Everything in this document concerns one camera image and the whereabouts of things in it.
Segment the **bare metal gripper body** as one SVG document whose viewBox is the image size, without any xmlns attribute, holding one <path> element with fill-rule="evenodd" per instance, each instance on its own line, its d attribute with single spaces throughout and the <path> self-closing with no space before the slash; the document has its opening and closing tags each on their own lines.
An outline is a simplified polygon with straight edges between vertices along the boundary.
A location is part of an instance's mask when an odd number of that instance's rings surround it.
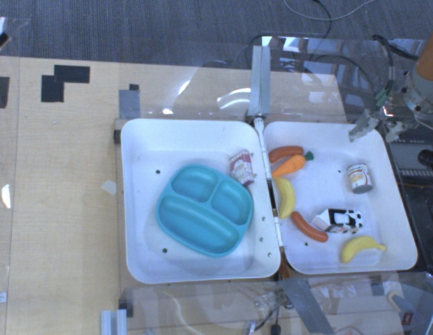
<svg viewBox="0 0 433 335">
<path fill-rule="evenodd" d="M 405 82 L 397 91 L 381 90 L 378 116 L 390 125 L 421 125 L 433 130 L 433 82 Z"/>
</svg>

